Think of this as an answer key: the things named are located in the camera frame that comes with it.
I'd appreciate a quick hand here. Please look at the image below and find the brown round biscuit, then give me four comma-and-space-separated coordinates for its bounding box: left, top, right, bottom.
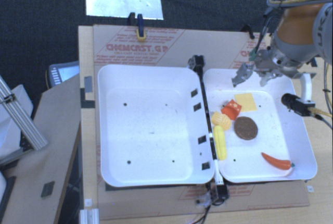
233, 116, 259, 141

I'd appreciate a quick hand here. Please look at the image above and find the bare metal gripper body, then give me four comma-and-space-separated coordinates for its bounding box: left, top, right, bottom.
253, 48, 301, 79

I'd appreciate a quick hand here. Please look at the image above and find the orange carrot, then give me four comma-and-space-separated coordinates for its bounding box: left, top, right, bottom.
261, 152, 296, 171

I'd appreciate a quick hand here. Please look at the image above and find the black cylinder on white bracket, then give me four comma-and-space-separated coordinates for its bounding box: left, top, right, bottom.
280, 72, 316, 117

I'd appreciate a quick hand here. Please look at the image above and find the thin black and white rod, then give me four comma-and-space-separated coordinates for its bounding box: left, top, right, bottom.
198, 69, 224, 183

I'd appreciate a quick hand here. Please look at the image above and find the white plastic tray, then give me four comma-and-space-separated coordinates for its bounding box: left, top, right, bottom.
202, 68, 318, 184
97, 64, 215, 188

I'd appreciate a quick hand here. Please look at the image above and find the yellow cheese slice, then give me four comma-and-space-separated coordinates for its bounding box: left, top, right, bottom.
234, 92, 259, 113

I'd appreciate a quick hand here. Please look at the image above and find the yellow ridged toy shell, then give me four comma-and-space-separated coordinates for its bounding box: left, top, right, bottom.
211, 110, 232, 131

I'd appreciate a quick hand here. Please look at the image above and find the yellow corn cob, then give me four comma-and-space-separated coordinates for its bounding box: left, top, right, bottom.
213, 125, 227, 161

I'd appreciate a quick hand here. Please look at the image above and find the brown cardboard board red print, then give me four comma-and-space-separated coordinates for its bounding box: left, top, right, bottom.
92, 24, 311, 221

